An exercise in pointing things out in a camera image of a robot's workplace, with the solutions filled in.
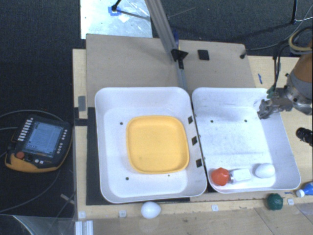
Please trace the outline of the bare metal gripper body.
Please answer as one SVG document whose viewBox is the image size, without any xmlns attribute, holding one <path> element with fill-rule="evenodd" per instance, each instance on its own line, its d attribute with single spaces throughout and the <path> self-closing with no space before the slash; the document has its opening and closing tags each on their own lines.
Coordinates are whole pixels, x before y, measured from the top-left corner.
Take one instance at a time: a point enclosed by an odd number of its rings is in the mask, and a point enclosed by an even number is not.
<svg viewBox="0 0 313 235">
<path fill-rule="evenodd" d="M 302 95 L 295 88 L 270 88 L 267 91 L 267 99 L 272 100 L 272 114 L 282 111 L 289 112 L 296 109 L 305 115 L 312 115 L 312 99 Z"/>
</svg>

